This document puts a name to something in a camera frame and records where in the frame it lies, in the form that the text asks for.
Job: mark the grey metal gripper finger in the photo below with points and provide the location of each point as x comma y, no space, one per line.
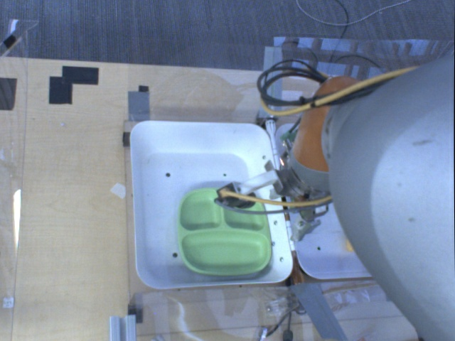
298,230
313,224

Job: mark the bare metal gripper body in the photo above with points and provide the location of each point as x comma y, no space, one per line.
293,188

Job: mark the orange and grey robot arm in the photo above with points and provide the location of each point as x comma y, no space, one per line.
384,190

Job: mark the white plastic tray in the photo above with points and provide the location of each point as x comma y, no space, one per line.
199,155
320,258

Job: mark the green divided plate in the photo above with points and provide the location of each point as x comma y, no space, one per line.
224,250

